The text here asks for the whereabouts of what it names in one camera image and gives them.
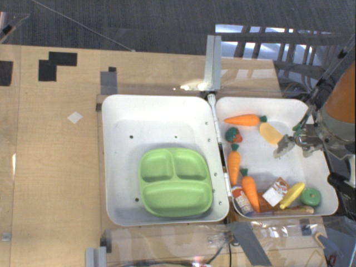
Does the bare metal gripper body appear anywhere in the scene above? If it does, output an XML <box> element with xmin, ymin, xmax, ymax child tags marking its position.
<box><xmin>292</xmin><ymin>122</ymin><xmax>329</xmax><ymax>158</ymax></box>

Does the white plastic tray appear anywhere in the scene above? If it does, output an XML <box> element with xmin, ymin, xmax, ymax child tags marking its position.
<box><xmin>101</xmin><ymin>94</ymin><xmax>230</xmax><ymax>228</ymax></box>
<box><xmin>215</xmin><ymin>96</ymin><xmax>340</xmax><ymax>220</ymax></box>

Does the pale yellow oval toy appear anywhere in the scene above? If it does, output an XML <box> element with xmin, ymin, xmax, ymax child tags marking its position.
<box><xmin>259</xmin><ymin>122</ymin><xmax>285</xmax><ymax>146</ymax></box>

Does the brown and white carton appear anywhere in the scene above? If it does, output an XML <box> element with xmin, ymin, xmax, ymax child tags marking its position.
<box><xmin>261</xmin><ymin>177</ymin><xmax>291</xmax><ymax>207</ymax></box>

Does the yellow banana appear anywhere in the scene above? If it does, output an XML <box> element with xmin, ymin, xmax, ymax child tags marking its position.
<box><xmin>279</xmin><ymin>181</ymin><xmax>306</xmax><ymax>210</ymax></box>

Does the orange carrot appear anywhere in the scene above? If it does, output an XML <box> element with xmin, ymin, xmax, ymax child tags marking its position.
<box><xmin>239</xmin><ymin>168</ymin><xmax>261</xmax><ymax>214</ymax></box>
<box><xmin>227</xmin><ymin>143</ymin><xmax>241</xmax><ymax>187</ymax></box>
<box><xmin>224</xmin><ymin>113</ymin><xmax>268</xmax><ymax>127</ymax></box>

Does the red strawberry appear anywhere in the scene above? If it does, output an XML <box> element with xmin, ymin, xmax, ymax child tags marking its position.
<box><xmin>225</xmin><ymin>126</ymin><xmax>244</xmax><ymax>144</ymax></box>

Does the green doughnut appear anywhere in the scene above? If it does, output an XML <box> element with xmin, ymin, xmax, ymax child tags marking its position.
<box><xmin>300</xmin><ymin>187</ymin><xmax>322</xmax><ymax>207</ymax></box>

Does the tan bread stick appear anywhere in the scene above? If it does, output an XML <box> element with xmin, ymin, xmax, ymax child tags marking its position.
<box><xmin>273</xmin><ymin>205</ymin><xmax>315</xmax><ymax>216</ymax></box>

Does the white and orange carton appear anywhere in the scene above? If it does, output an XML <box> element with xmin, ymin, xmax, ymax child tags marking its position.
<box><xmin>231</xmin><ymin>185</ymin><xmax>255</xmax><ymax>216</ymax></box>

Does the green divided plate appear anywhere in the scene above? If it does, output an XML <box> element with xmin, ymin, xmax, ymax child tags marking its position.
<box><xmin>138</xmin><ymin>147</ymin><xmax>214</xmax><ymax>218</ymax></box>

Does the black cylinder on white bracket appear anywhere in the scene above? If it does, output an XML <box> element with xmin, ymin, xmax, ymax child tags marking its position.
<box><xmin>327</xmin><ymin>154</ymin><xmax>356</xmax><ymax>206</ymax></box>

